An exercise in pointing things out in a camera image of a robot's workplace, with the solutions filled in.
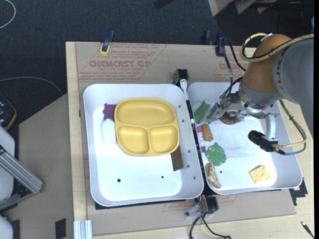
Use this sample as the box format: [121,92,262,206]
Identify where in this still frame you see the white carton with coloured print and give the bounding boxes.
[195,123,207,154]

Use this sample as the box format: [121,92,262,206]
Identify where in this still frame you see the yellow cheese wedge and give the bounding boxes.
[248,164,271,185]

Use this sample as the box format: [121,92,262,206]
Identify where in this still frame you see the thin black and white rod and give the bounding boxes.
[179,79,208,197]

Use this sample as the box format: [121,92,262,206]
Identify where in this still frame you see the brown chocolate bar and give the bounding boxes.
[170,146,184,172]

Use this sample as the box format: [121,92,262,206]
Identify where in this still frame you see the white plastic tray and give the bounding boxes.
[83,83,205,207]
[186,82,303,195]

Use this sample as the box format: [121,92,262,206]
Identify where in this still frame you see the yellow divided plate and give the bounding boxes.
[114,98,180,157]

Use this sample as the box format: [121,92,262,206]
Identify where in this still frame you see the brown cardboard board red print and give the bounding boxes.
[74,41,297,236]

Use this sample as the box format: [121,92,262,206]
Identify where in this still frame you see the black cylinder on white bracket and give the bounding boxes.
[247,114,280,152]

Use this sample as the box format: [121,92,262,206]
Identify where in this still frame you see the green lettuce leaf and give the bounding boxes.
[204,142,228,167]

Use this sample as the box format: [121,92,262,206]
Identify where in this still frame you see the white bottle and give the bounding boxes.
[101,118,117,144]

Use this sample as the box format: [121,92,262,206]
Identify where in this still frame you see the brown biscuit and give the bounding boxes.
[219,113,236,125]

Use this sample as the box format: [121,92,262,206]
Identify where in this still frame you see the orange sausage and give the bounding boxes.
[201,123,214,142]

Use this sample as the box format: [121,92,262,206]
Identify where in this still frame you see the green pea pod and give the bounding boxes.
[193,100,210,124]

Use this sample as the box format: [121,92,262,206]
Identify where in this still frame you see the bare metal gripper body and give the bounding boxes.
[222,93,269,120]

